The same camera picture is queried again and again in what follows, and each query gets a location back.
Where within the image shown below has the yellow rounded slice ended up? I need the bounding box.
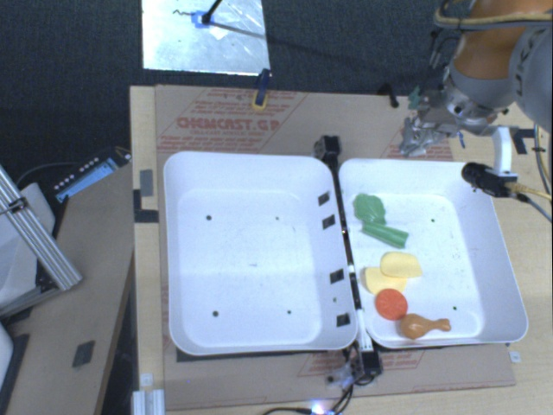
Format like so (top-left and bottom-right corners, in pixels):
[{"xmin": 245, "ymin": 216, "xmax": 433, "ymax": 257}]
[{"xmin": 379, "ymin": 251, "xmax": 423, "ymax": 279}]

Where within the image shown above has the white plastic tray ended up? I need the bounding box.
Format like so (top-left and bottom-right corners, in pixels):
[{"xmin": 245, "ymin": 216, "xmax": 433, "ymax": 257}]
[
  {"xmin": 162, "ymin": 150, "xmax": 360, "ymax": 357},
  {"xmin": 337, "ymin": 157, "xmax": 530, "ymax": 350}
]

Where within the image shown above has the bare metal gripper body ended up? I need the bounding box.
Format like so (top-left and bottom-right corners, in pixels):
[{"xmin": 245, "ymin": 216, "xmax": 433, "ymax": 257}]
[{"xmin": 415, "ymin": 89, "xmax": 498, "ymax": 143}]

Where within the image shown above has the green broccoli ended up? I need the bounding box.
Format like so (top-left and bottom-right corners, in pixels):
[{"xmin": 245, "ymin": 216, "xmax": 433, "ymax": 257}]
[{"xmin": 352, "ymin": 193, "xmax": 389, "ymax": 227}]

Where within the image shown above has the black block with thin wires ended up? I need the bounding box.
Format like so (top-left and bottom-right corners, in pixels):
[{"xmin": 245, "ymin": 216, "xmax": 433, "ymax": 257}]
[
  {"xmin": 359, "ymin": 351, "xmax": 385, "ymax": 379},
  {"xmin": 313, "ymin": 134, "xmax": 343, "ymax": 161}
]

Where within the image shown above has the pale yellow wedge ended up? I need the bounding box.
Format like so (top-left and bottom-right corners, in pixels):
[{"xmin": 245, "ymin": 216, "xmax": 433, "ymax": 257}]
[{"xmin": 360, "ymin": 266, "xmax": 409, "ymax": 296}]

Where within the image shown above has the brown cardboard board red print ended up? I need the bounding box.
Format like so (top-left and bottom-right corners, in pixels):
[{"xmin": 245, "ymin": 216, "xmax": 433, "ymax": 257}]
[{"xmin": 154, "ymin": 85, "xmax": 518, "ymax": 412}]

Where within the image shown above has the thin black and white rod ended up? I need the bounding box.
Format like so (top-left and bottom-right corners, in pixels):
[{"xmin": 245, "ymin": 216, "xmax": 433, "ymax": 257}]
[{"xmin": 326, "ymin": 152, "xmax": 373, "ymax": 355}]

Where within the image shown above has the orange-red round slice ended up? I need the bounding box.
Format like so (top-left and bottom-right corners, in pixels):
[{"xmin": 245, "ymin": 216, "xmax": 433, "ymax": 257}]
[{"xmin": 374, "ymin": 288, "xmax": 410, "ymax": 322}]

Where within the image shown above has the black cylinder on white bracket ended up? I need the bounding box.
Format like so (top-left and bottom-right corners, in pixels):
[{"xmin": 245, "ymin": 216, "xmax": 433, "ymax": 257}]
[{"xmin": 461, "ymin": 125, "xmax": 526, "ymax": 199}]

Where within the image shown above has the brown chicken drumstick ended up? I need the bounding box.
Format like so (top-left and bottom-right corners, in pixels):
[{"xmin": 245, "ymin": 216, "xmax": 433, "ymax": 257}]
[{"xmin": 398, "ymin": 312, "xmax": 452, "ymax": 341}]

